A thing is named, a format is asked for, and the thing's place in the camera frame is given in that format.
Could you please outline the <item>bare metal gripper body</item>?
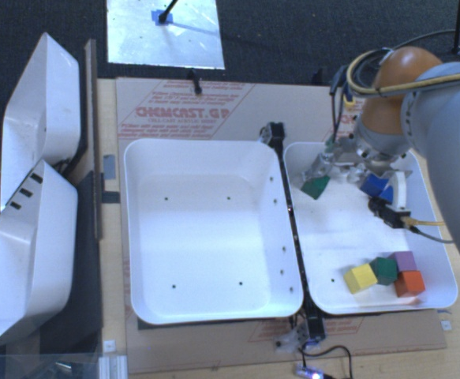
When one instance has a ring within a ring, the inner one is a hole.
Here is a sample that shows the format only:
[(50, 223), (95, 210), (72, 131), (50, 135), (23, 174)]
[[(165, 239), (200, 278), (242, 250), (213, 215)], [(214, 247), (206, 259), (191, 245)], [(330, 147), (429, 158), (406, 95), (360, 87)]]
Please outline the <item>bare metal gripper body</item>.
[(405, 155), (410, 143), (403, 135), (355, 131), (339, 138), (319, 155), (319, 176), (328, 176), (333, 167), (358, 167), (383, 177), (392, 163)]

